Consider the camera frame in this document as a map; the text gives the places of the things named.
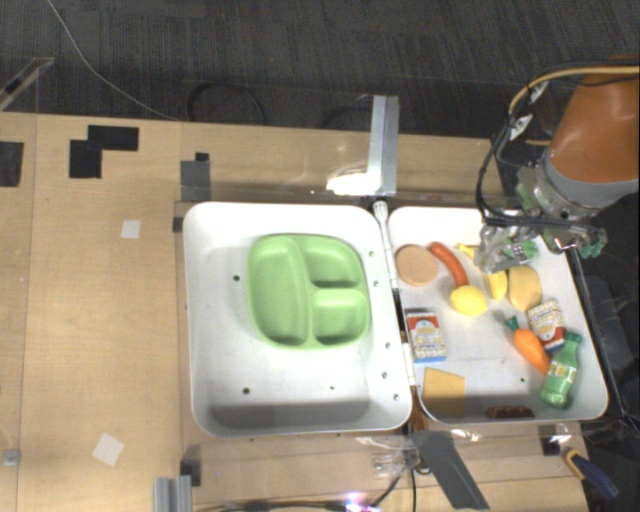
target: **wooden table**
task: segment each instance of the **wooden table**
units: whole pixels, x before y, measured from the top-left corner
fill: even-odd
[[[102,179],[70,179],[69,141],[89,124],[138,127],[139,149],[104,151]],[[151,510],[153,480],[176,477],[182,456],[180,161],[209,153],[214,187],[322,190],[329,171],[366,161],[368,134],[0,113],[0,141],[24,143],[20,186],[0,188],[0,439],[22,452],[0,467],[0,510]],[[487,148],[401,136],[398,186],[468,201]],[[497,173],[485,189],[500,195]],[[125,220],[141,221],[139,238],[121,237]],[[103,433],[124,443],[114,466],[92,457]],[[461,453],[493,510],[587,510],[534,427],[482,436]],[[419,510],[450,509],[433,477],[418,484]],[[403,479],[385,510],[410,501]]]

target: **green bottle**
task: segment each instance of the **green bottle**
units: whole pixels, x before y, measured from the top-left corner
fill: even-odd
[[[582,336],[569,332],[565,335],[564,346],[551,360],[547,378],[540,391],[540,400],[553,407],[565,407],[567,395],[578,371],[576,350]]]

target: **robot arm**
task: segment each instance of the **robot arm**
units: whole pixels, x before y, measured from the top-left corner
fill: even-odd
[[[476,199],[484,225],[475,264],[486,273],[528,262],[536,252],[532,239],[541,236],[549,250],[576,248],[583,257],[600,254],[604,230],[589,219],[621,197],[638,191],[638,59],[611,60],[599,66],[544,74],[510,107],[510,122],[496,138],[480,171]],[[491,208],[482,198],[482,177],[493,153],[510,135],[523,131],[531,116],[518,109],[537,99],[557,76],[580,74],[555,134],[533,167],[517,174],[518,214]]]

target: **green plate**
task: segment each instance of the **green plate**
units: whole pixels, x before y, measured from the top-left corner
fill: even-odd
[[[352,343],[371,327],[362,263],[337,238],[261,238],[249,252],[247,287],[254,327],[262,339],[278,346]]]

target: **white sticker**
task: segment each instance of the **white sticker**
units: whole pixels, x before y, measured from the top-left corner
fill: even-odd
[[[122,238],[140,238],[141,220],[125,220],[122,224]]]
[[[99,461],[113,467],[116,465],[116,461],[118,460],[123,448],[124,443],[121,443],[109,434],[102,434],[92,455]]]

